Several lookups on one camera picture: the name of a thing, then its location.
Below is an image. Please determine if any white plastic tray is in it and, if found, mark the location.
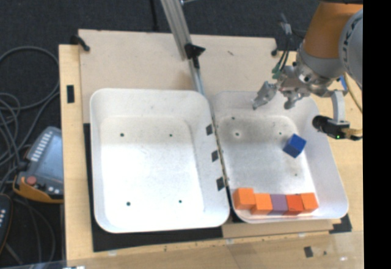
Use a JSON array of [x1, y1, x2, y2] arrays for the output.
[[89, 87, 231, 234], [210, 90, 350, 225]]

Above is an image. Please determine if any purple cube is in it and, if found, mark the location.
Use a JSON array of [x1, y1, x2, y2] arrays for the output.
[[268, 194, 289, 216]]

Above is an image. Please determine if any black cylinder on white bracket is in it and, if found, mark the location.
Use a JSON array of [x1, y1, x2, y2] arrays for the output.
[[312, 89, 351, 141]]

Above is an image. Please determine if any orange cube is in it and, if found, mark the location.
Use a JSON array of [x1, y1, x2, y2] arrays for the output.
[[250, 193, 273, 216], [283, 194, 304, 216], [232, 187, 257, 211], [301, 192, 320, 214]]

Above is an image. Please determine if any pale wood board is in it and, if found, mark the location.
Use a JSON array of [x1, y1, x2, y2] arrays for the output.
[[78, 28, 335, 240]]

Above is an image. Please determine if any blue cube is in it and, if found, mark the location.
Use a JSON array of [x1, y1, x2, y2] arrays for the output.
[[282, 133, 307, 159]]

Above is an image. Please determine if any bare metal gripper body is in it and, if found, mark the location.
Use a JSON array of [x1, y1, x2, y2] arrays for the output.
[[276, 64, 336, 97]]

